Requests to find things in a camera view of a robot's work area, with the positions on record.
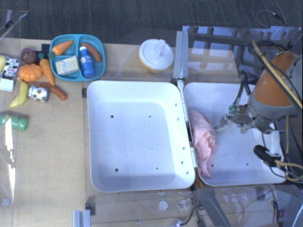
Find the sausage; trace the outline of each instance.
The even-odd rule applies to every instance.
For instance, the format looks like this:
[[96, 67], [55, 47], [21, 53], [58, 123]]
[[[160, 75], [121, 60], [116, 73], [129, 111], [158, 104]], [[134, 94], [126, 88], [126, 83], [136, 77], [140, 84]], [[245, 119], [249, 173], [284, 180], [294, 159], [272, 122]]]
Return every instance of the sausage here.
[[102, 57], [98, 53], [98, 51], [92, 47], [90, 44], [86, 42], [82, 42], [81, 46], [85, 46], [87, 48], [87, 51], [94, 57], [96, 62], [100, 62], [102, 60]]
[[60, 98], [62, 101], [66, 100], [67, 95], [61, 91], [59, 88], [57, 88], [56, 86], [51, 85], [48, 82], [39, 82], [38, 83], [41, 87], [47, 87], [49, 88], [49, 90], [51, 91], [51, 93], [54, 93], [56, 96], [58, 96], [58, 98]]

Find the green bottle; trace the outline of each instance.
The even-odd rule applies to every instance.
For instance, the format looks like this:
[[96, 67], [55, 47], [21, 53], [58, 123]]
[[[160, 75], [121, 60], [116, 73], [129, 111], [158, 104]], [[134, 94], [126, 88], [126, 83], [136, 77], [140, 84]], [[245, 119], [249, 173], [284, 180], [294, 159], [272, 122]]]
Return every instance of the green bottle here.
[[5, 127], [6, 122], [11, 119], [11, 127], [15, 130], [25, 131], [28, 125], [28, 119], [18, 118], [8, 114], [0, 114], [0, 125]]

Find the toy bottle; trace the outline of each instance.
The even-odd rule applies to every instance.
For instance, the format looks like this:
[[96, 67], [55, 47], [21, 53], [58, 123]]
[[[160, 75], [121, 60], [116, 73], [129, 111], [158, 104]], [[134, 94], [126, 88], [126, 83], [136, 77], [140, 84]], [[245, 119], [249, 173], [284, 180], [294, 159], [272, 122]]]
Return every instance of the toy bottle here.
[[86, 78], [93, 78], [95, 76], [95, 70], [93, 67], [92, 58], [87, 53], [87, 48], [85, 46], [80, 47], [81, 57], [81, 69], [83, 72], [84, 77]]
[[18, 118], [8, 114], [0, 114], [0, 125], [5, 127], [6, 122], [11, 119], [11, 127], [15, 130], [25, 131], [28, 125], [28, 119]]

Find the white tray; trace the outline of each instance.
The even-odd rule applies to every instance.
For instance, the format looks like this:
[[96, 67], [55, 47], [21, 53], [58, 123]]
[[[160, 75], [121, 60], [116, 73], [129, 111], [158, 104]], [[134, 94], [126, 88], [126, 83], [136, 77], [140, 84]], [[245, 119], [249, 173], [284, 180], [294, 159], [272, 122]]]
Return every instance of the white tray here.
[[95, 81], [87, 90], [91, 181], [102, 192], [183, 189], [195, 172], [171, 83]]
[[[185, 86], [184, 97], [187, 109], [196, 109], [204, 117], [218, 124], [221, 117], [228, 113], [239, 91], [239, 84], [224, 83], [189, 83]], [[243, 92], [240, 104], [247, 103], [248, 97]], [[264, 135], [267, 147], [271, 137]], [[261, 133], [257, 129], [250, 129], [245, 134], [240, 133], [236, 124], [228, 129], [217, 132], [215, 135], [218, 144], [211, 168], [212, 179], [200, 176], [211, 186], [250, 185], [282, 183], [283, 178], [275, 176], [269, 167], [253, 152], [253, 148], [263, 145]]]

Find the light wood surface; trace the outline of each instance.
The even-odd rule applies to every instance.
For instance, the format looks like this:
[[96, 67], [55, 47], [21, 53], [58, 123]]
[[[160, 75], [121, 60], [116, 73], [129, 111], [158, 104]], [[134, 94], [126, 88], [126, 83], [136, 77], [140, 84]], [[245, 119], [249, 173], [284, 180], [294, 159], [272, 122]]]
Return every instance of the light wood surface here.
[[[49, 43], [21, 40], [20, 47], [41, 50], [41, 44]], [[107, 70], [101, 79], [170, 81], [172, 68], [159, 75], [141, 68], [139, 46], [105, 44], [104, 49]], [[94, 227], [167, 226], [177, 217], [186, 219], [189, 213], [178, 211], [178, 200], [186, 199], [187, 192], [103, 194], [94, 189], [89, 177], [87, 105], [81, 97], [82, 88], [88, 83], [56, 79], [56, 84], [67, 93], [66, 101], [51, 94], [47, 103], [27, 100], [19, 109], [20, 115], [29, 117], [29, 126], [18, 133], [13, 227], [70, 227], [72, 212], [84, 210], [90, 197], [98, 204], [98, 215], [92, 217]], [[169, 203], [168, 211], [159, 210], [161, 200]], [[232, 201], [222, 203], [236, 226], [235, 212], [239, 210]], [[205, 210], [200, 214], [206, 225], [212, 226]], [[250, 226], [267, 224], [271, 223], [272, 214], [270, 206], [264, 203], [252, 208], [244, 220], [253, 222]], [[188, 226], [196, 226], [197, 220], [195, 214]], [[10, 226], [9, 219], [4, 226]]]

